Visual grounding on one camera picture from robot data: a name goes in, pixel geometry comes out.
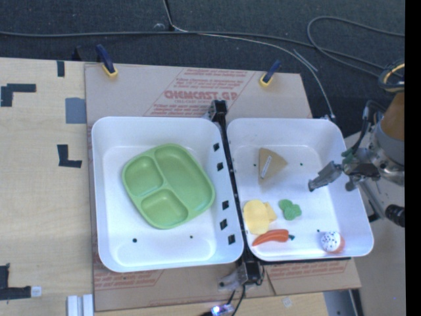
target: cardboard sheet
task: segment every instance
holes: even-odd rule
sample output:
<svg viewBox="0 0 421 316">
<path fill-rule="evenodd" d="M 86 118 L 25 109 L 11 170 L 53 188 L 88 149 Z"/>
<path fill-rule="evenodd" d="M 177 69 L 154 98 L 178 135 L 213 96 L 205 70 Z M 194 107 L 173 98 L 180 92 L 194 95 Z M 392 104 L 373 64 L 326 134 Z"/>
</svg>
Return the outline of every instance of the cardboard sheet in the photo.
<svg viewBox="0 0 421 316">
<path fill-rule="evenodd" d="M 272 83 L 264 88 L 259 84 L 264 72 L 116 67 L 118 75 L 114 78 L 109 78 L 100 64 L 85 67 L 95 310 L 225 302 L 231 292 L 218 291 L 217 282 L 235 269 L 234 263 L 136 273 L 114 273 L 101 263 L 97 251 L 90 130 L 96 120 L 107 116 L 206 117 L 213 99 L 227 101 L 228 122 L 240 117 L 311 118 L 301 77 L 276 73 Z M 263 284 L 251 287 L 246 298 L 360 286 L 352 259 L 265 267 Z"/>
</svg>

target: green divided plate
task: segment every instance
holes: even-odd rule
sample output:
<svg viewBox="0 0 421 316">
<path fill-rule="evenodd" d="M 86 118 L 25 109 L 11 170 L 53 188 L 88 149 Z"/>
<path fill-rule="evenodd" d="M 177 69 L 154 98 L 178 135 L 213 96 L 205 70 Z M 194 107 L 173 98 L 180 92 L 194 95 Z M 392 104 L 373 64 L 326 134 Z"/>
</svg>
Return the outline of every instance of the green divided plate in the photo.
<svg viewBox="0 0 421 316">
<path fill-rule="evenodd" d="M 177 144 L 137 155 L 124 166 L 122 179 L 137 210 L 156 228 L 174 228 L 192 220 L 215 198 L 201 165 Z"/>
</svg>

